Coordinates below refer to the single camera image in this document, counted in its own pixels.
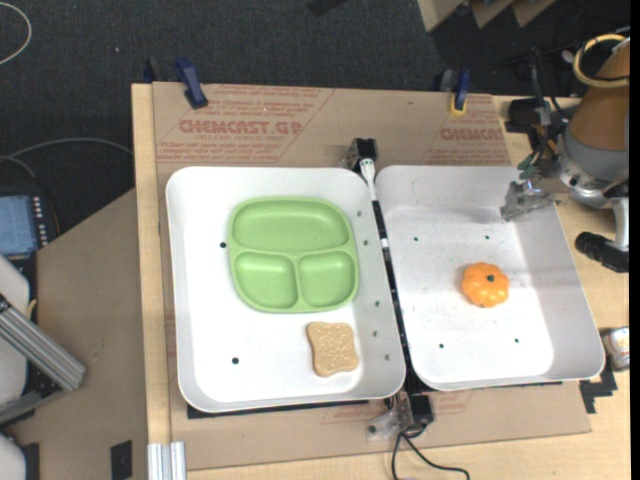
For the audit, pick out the thin black and white rod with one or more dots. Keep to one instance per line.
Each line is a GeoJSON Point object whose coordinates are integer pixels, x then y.
{"type": "Point", "coordinates": [388, 263]}

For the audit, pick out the orange toy pumpkin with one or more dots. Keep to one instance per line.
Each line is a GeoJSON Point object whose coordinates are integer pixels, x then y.
{"type": "Point", "coordinates": [484, 288]}

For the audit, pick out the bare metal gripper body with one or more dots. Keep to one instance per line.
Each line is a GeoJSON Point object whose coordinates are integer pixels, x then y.
{"type": "Point", "coordinates": [590, 191]}

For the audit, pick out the tan toy bread slice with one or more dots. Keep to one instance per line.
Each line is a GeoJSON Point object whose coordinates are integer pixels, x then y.
{"type": "Point", "coordinates": [332, 350]}

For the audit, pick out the black cylinder on white bracket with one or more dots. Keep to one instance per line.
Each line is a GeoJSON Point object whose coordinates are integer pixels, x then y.
{"type": "Point", "coordinates": [602, 250]}

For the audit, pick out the brown cardboard board red print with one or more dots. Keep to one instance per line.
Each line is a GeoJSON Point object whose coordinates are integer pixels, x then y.
{"type": "Point", "coordinates": [280, 118]}

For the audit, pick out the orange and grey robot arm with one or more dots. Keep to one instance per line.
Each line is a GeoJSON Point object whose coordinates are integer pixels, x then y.
{"type": "Point", "coordinates": [600, 113]}

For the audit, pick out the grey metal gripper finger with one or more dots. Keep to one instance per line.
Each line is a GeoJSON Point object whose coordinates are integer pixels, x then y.
{"type": "Point", "coordinates": [537, 201]}
{"type": "Point", "coordinates": [513, 203]}

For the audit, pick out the small silver can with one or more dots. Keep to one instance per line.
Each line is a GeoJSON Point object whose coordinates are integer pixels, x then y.
{"type": "Point", "coordinates": [617, 348]}

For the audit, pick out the green divided plate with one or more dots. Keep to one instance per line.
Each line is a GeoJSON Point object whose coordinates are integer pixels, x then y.
{"type": "Point", "coordinates": [290, 228]}

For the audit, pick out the white plastic tray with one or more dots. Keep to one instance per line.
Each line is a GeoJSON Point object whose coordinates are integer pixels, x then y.
{"type": "Point", "coordinates": [280, 368]}
{"type": "Point", "coordinates": [450, 328]}

